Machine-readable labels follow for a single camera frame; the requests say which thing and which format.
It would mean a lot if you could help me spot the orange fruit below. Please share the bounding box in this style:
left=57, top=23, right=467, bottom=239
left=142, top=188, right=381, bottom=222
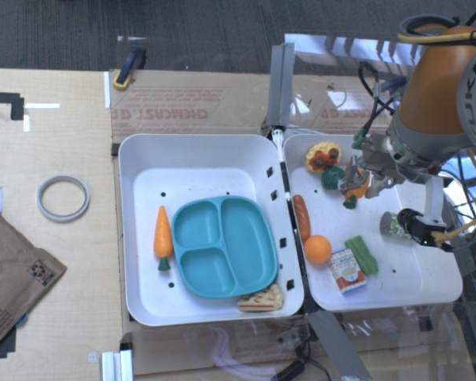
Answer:
left=303, top=233, right=333, bottom=264

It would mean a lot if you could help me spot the white tape ring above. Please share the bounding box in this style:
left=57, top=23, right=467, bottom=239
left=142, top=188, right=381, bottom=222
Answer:
left=36, top=174, right=91, bottom=224

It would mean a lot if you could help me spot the large orange carrot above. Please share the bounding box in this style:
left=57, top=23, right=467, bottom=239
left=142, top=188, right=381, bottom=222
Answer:
left=153, top=205, right=175, bottom=272

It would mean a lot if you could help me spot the brown cardboard board red print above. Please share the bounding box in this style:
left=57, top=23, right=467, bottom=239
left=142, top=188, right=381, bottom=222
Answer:
left=109, top=68, right=474, bottom=375

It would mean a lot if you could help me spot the white and red carton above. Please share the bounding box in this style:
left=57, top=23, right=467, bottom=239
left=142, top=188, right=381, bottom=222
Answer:
left=328, top=248, right=368, bottom=294

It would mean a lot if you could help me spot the green broccoli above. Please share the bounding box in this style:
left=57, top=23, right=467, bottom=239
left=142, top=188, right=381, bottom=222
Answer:
left=321, top=166, right=347, bottom=191

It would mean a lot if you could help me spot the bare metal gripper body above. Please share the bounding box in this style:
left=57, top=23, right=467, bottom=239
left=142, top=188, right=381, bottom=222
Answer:
left=359, top=132, right=408, bottom=184

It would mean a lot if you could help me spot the black block with thin wires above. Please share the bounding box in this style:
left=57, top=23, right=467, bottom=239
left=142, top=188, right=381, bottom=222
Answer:
left=274, top=360, right=307, bottom=381

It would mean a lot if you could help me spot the brown sausage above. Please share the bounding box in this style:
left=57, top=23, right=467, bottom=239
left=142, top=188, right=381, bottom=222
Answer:
left=292, top=194, right=312, bottom=244

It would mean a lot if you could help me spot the pizza slice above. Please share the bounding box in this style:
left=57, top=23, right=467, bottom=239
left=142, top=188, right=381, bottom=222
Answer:
left=236, top=283, right=285, bottom=314

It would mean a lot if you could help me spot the small orange carrot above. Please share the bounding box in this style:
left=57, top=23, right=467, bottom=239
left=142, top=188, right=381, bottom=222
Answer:
left=342, top=167, right=370, bottom=210

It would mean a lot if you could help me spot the grey and green can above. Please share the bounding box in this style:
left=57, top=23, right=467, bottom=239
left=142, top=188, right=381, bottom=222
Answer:
left=378, top=210, right=413, bottom=241

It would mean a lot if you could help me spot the blue divided plate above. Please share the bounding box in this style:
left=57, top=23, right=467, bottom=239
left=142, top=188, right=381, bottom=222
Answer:
left=171, top=194, right=280, bottom=299

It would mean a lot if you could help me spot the white plastic tray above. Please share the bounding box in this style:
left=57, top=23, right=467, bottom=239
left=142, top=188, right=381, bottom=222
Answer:
left=282, top=133, right=464, bottom=314
left=117, top=133, right=305, bottom=328

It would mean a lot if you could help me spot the black cylinder on white bracket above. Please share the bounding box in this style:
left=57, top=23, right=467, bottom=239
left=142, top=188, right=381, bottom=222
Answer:
left=396, top=175, right=447, bottom=248

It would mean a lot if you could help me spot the green celery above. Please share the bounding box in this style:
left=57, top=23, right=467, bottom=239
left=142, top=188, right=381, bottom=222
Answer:
left=344, top=234, right=380, bottom=276

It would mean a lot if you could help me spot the yellow spaghetti with meatballs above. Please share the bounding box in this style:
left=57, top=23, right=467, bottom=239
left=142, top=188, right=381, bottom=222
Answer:
left=305, top=140, right=343, bottom=174

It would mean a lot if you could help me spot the brown paper envelope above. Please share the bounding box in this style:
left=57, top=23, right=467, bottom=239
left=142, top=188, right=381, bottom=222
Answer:
left=0, top=198, right=68, bottom=359

